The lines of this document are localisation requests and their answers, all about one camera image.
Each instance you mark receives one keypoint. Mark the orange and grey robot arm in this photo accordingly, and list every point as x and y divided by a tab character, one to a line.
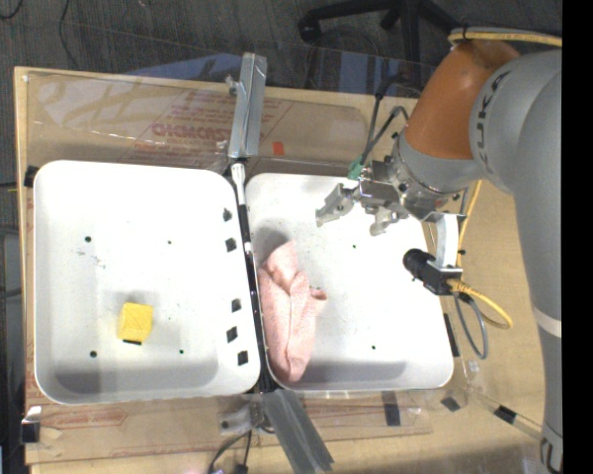
519	131

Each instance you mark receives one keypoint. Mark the brown cardboard board red print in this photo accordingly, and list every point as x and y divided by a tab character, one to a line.
178	126

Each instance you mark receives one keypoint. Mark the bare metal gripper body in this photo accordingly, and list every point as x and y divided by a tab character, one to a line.
388	190

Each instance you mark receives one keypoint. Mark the black cylinder on white bracket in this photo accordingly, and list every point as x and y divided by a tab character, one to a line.
427	269

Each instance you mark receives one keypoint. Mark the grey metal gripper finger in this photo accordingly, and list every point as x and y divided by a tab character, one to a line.
384	220
337	204

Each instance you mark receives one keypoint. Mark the black office chair base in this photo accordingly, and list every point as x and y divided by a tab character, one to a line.
405	5

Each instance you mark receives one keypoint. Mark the white plastic tray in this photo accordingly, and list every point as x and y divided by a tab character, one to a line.
143	245
375	304

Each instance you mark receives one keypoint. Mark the pink cloth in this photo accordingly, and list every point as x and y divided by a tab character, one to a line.
289	314

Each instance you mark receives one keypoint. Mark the yellow cube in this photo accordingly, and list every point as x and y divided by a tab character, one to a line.
135	321

